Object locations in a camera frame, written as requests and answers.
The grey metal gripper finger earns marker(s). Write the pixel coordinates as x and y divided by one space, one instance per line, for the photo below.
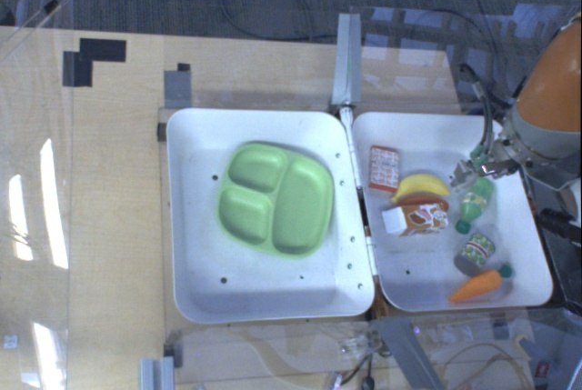
460 175
484 170

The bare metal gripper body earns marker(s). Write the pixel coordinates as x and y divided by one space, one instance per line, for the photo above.
504 158

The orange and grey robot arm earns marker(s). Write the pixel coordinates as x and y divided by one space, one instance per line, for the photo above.
548 88

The green plastic bottle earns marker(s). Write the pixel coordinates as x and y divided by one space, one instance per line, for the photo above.
474 204

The yellow banana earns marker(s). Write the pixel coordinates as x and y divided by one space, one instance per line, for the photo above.
425 186

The orange and white carton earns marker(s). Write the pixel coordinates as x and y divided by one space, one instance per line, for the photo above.
418 220

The orange and white packet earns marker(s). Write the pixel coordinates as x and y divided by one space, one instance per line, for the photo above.
384 168

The green and white can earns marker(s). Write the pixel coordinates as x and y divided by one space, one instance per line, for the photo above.
475 252

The white plastic tray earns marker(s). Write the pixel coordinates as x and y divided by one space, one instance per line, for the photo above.
204 270
423 270

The orange carrot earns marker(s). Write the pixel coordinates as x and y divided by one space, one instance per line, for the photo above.
477 286

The green divided plate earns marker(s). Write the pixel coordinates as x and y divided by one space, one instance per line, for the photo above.
300 202

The black cylinder on white bracket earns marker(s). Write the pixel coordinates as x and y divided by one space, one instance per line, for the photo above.
561 220

